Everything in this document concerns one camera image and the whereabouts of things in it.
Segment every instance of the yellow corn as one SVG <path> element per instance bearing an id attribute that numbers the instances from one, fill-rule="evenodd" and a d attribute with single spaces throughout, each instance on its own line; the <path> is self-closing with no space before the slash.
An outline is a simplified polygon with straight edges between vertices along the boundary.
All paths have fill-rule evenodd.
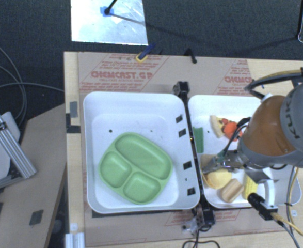
<path id="1" fill-rule="evenodd" d="M 258 184 L 255 183 L 249 176 L 246 176 L 245 187 L 243 192 L 243 198 L 248 199 L 251 193 L 256 193 Z"/>

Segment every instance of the black carpet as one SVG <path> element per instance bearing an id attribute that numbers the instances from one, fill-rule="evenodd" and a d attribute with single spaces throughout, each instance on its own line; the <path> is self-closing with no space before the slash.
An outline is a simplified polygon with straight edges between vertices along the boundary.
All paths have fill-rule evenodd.
<path id="1" fill-rule="evenodd" d="M 143 0 L 149 43 L 164 55 L 303 60 L 296 38 L 301 0 Z M 143 47 L 71 41 L 70 0 L 0 0 L 0 46 L 26 82 L 63 89 L 63 52 L 139 53 Z M 0 65 L 13 71 L 0 53 Z M 0 85 L 13 79 L 0 70 Z M 26 87 L 26 119 L 64 102 Z M 0 112 L 18 113 L 16 86 L 0 90 Z"/>

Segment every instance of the green plate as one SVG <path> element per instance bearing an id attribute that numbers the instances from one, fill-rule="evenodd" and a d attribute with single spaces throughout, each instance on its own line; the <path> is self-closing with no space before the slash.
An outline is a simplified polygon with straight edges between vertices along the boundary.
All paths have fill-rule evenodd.
<path id="1" fill-rule="evenodd" d="M 127 132 L 118 136 L 103 154 L 99 175 L 122 197 L 138 205 L 156 199 L 172 174 L 170 156 L 143 136 Z"/>

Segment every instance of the green object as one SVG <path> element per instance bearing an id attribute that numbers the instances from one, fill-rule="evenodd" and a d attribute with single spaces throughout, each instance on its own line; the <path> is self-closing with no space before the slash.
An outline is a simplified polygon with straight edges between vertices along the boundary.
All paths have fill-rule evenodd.
<path id="1" fill-rule="evenodd" d="M 197 153 L 203 153 L 204 152 L 203 128 L 193 127 L 193 133 L 194 133 L 194 140 L 195 140 Z"/>
<path id="2" fill-rule="evenodd" d="M 118 136 L 103 154 L 99 175 L 122 197 L 138 205 L 155 200 L 172 174 L 170 156 L 143 136 Z"/>

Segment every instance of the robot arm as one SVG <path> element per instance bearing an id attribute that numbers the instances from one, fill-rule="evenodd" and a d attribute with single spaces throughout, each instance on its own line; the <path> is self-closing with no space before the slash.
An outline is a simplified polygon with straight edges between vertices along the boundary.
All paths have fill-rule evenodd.
<path id="1" fill-rule="evenodd" d="M 303 83 L 286 97 L 262 100 L 237 150 L 225 148 L 203 168 L 203 173 L 244 167 L 247 175 L 261 183 L 269 179 L 262 169 L 275 164 L 303 167 Z"/>

